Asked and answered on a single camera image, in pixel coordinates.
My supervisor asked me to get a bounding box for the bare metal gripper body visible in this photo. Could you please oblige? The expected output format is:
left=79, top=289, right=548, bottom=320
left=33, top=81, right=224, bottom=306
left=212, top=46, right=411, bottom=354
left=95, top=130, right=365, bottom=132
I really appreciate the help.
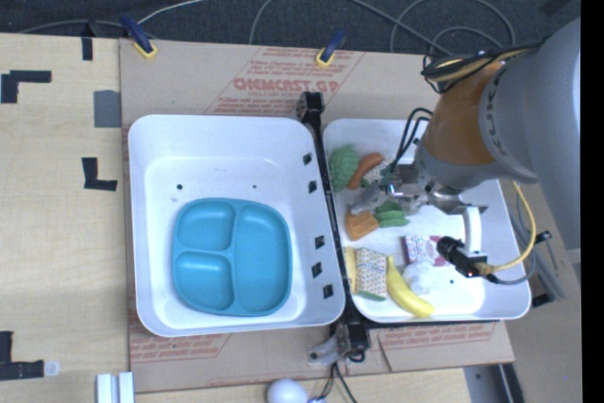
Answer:
left=385, top=162, right=489, bottom=216

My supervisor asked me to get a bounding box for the orange biscuit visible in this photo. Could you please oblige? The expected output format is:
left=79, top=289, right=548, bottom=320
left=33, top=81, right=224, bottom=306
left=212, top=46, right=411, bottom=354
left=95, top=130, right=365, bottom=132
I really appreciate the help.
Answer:
left=344, top=207, right=381, bottom=243

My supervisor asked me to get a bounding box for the orange sausage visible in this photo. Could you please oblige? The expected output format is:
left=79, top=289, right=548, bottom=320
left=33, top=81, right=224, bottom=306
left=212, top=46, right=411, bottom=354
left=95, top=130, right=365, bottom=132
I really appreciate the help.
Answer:
left=346, top=151, right=385, bottom=192

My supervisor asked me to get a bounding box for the green leafy toy vegetable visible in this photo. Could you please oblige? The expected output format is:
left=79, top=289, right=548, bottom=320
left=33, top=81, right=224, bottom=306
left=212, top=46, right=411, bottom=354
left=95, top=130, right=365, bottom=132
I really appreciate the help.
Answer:
left=374, top=199, right=411, bottom=229

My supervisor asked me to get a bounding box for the thin black rod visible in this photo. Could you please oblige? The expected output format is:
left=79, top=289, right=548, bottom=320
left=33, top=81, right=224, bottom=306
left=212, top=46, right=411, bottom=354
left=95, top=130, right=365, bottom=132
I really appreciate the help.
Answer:
left=309, top=117, right=354, bottom=327

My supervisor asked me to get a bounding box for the green broccoli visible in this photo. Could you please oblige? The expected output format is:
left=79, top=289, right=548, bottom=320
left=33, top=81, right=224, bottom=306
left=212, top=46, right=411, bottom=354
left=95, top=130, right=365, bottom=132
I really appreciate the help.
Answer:
left=327, top=144, right=362, bottom=194

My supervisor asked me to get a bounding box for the red and white packet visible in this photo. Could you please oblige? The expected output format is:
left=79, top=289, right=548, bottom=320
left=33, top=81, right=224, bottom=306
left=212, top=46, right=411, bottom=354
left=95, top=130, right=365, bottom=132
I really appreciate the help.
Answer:
left=402, top=234, right=455, bottom=270

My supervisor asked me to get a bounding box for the yellow flat slice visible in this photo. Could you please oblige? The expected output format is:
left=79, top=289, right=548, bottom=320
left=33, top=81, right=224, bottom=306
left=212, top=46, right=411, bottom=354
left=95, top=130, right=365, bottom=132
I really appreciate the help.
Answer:
left=344, top=246, right=358, bottom=294

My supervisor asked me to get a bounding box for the white patterned packet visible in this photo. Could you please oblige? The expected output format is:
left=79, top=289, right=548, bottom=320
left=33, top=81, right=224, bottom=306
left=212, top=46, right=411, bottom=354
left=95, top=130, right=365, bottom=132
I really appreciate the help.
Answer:
left=353, top=246, right=390, bottom=298

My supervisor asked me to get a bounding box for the white crumpled lump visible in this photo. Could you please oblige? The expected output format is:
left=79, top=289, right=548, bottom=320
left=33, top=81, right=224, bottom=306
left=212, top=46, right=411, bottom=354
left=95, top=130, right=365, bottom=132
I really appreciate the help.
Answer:
left=401, top=260, right=447, bottom=297

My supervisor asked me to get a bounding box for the yellow banana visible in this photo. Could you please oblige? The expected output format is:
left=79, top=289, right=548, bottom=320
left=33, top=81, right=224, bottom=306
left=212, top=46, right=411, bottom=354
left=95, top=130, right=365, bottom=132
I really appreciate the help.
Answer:
left=385, top=255, right=436, bottom=319

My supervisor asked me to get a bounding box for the white plastic tray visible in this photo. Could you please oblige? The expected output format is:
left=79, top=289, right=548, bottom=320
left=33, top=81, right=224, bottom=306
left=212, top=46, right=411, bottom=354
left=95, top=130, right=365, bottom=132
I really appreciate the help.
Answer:
left=126, top=113, right=347, bottom=339
left=322, top=117, right=533, bottom=324

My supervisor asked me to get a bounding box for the blue divided plate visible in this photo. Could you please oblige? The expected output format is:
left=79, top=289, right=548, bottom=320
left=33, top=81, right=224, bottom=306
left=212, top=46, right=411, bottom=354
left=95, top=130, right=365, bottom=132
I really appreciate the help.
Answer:
left=170, top=197, right=294, bottom=318

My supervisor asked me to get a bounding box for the white egg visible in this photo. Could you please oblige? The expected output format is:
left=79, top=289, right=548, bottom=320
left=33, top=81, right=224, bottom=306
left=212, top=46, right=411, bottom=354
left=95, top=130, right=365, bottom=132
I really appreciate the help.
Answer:
left=265, top=378, right=309, bottom=403

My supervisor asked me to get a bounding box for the brown cardboard board red print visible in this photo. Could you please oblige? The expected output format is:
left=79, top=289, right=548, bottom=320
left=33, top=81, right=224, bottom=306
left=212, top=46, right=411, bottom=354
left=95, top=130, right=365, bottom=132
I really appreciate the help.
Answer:
left=118, top=37, right=516, bottom=394

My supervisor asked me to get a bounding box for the black cylinder on white bracket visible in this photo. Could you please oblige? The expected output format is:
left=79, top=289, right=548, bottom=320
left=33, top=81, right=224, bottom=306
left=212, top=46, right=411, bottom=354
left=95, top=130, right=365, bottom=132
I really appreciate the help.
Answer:
left=435, top=205, right=490, bottom=279

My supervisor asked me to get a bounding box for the black block with thin wires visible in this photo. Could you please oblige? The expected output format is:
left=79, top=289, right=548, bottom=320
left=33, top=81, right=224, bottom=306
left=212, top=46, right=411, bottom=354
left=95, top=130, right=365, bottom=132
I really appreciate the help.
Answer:
left=328, top=320, right=372, bottom=363
left=297, top=91, right=327, bottom=126

